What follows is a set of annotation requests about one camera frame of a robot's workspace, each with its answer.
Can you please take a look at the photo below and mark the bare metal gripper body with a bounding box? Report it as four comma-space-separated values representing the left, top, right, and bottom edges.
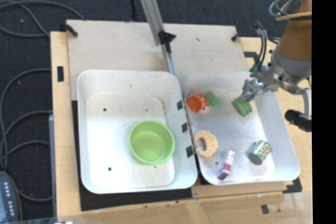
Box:
241, 65, 305, 97

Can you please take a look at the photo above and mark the green ribbed toy vegetable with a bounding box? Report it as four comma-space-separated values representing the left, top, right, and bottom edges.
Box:
232, 97, 253, 118

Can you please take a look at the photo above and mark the white plastic tray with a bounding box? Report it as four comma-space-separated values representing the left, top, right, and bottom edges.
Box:
76, 69, 198, 195
181, 70, 301, 186

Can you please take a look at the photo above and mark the orange carrot with green top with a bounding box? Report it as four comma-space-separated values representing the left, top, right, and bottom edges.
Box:
186, 91, 222, 114

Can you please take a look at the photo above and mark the green can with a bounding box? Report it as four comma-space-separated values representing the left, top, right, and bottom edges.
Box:
248, 140, 272, 165

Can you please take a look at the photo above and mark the thin black and white rod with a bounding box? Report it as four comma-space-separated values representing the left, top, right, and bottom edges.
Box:
181, 81, 198, 159

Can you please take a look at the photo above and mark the pink and purple carton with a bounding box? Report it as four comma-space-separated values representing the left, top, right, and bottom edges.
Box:
217, 149, 236, 181

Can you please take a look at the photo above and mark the green bowl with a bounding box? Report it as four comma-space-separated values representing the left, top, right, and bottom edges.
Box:
128, 119, 176, 165

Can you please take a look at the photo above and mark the pale flat board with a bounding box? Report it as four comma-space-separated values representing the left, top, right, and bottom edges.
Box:
65, 19, 293, 199

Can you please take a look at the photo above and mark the black cylinder on white bracket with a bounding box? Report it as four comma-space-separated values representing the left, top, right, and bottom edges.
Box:
285, 88, 312, 133

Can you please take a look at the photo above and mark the beige ring biscuit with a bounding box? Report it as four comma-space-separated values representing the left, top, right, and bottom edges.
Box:
194, 130, 219, 158

